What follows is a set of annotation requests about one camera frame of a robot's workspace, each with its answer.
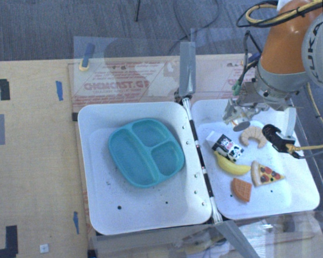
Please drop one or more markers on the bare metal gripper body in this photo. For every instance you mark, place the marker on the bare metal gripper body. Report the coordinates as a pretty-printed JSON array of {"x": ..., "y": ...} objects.
[{"x": 250, "y": 94}]

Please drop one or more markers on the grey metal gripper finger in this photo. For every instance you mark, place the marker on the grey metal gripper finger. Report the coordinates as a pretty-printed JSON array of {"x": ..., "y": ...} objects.
[
  {"x": 229, "y": 112},
  {"x": 250, "y": 112}
]

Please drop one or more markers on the small can with grey lid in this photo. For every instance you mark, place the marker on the small can with grey lid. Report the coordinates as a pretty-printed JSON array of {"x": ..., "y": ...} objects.
[{"x": 241, "y": 126}]

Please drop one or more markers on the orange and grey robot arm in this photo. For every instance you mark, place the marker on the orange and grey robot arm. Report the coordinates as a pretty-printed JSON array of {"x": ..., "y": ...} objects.
[{"x": 284, "y": 46}]

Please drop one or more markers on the tan croissant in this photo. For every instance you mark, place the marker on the tan croissant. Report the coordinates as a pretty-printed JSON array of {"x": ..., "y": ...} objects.
[{"x": 255, "y": 134}]

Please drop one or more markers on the cow print milk carton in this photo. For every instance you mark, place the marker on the cow print milk carton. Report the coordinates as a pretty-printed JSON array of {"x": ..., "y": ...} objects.
[{"x": 227, "y": 146}]

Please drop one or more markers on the thin black and white rod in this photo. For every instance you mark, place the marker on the thin black and white rod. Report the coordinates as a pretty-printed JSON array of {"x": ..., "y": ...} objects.
[{"x": 197, "y": 145}]

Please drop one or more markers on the yellow banana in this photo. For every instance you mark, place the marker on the yellow banana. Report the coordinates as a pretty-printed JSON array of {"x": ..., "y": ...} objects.
[{"x": 231, "y": 167}]

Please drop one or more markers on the pizza slice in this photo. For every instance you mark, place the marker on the pizza slice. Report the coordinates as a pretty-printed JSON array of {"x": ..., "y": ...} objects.
[{"x": 263, "y": 174}]

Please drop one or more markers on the orange waffle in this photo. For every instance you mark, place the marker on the orange waffle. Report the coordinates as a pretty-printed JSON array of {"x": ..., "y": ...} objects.
[{"x": 241, "y": 189}]

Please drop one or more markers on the white plastic tray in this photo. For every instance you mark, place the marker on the white plastic tray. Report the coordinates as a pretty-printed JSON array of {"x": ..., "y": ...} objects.
[
  {"x": 289, "y": 194},
  {"x": 144, "y": 207}
]

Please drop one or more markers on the teal divided plate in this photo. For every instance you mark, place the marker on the teal divided plate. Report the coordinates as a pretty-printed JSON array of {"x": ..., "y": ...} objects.
[{"x": 144, "y": 153}]

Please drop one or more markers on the brown cardboard board, red print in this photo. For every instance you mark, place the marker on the brown cardboard board, red print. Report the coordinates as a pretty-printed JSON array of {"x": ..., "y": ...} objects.
[{"x": 126, "y": 84}]

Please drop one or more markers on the small white square pad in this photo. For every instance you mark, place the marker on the small white square pad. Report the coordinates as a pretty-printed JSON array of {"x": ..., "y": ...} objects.
[{"x": 43, "y": 248}]

